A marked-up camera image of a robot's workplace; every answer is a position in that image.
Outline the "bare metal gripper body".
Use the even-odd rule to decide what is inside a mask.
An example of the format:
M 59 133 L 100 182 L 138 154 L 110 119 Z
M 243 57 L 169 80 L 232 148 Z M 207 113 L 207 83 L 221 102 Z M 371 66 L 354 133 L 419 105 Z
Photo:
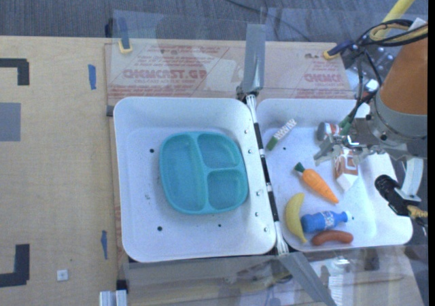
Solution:
M 352 122 L 346 120 L 341 124 L 338 134 L 344 148 L 350 149 L 357 158 L 357 147 L 379 146 L 393 159 L 409 157 L 409 139 L 391 130 L 387 125 L 374 116 L 354 118 Z

